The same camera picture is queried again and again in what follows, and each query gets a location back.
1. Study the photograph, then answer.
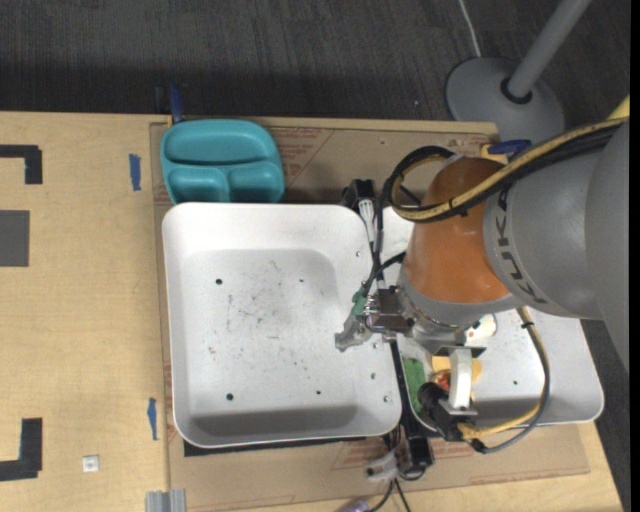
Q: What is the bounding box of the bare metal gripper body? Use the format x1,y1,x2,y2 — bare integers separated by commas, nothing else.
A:
367,285,469,354

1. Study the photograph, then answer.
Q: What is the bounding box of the thin black and white rod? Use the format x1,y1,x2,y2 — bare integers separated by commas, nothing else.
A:
358,197,417,437

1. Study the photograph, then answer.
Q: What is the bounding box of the white plastic tray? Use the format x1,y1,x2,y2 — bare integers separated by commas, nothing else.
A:
160,202,404,450
382,204,605,434

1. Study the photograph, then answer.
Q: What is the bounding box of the white and orange toy food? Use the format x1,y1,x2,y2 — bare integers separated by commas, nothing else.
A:
464,313,499,347

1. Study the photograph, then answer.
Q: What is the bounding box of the tan toy bread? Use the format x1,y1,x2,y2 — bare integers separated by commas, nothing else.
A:
430,355,485,387

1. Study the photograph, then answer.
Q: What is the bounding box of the brown cardboard board, red print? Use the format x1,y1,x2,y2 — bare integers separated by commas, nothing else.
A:
149,115,592,509

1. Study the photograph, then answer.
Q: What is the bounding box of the teal divided plate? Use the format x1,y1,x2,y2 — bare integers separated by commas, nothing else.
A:
159,118,287,205

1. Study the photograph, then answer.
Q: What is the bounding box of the grey round floor stand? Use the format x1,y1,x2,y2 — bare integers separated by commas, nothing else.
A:
444,0,594,144

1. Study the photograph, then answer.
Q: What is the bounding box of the black cylinder on white bracket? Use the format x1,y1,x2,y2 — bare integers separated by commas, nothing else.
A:
417,347,482,442

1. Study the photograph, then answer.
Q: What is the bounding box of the black block with thin wires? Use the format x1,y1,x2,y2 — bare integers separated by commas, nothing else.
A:
343,178,377,210
399,433,435,477

